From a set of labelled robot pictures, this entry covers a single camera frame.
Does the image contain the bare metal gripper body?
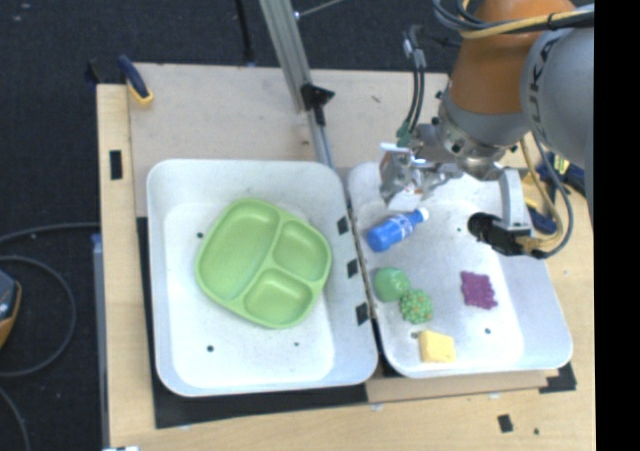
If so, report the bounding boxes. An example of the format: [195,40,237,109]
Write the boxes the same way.
[378,122,507,192]

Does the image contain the blue bottle with white cap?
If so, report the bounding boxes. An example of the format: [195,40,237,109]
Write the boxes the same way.
[365,206,431,254]

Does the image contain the white plastic tray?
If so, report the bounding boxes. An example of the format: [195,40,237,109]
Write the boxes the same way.
[345,161,575,381]
[145,158,380,398]

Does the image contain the green round fruit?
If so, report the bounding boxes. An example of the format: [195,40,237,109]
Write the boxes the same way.
[372,266,412,304]

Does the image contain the purple grapes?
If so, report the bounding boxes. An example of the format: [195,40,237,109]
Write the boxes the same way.
[459,270,500,311]

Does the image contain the green grapes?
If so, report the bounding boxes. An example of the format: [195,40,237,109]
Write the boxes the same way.
[398,287,435,326]

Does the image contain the yellow cheese block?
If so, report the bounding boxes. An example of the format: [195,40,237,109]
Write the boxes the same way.
[417,328,458,366]

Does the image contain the green divided plate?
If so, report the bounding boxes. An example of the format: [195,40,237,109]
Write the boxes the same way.
[193,197,334,331]

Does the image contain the flat brown board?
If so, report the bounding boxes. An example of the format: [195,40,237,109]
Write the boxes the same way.
[124,62,561,404]

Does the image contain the black cylinder on white bracket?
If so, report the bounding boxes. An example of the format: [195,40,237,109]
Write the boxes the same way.
[467,166,534,258]

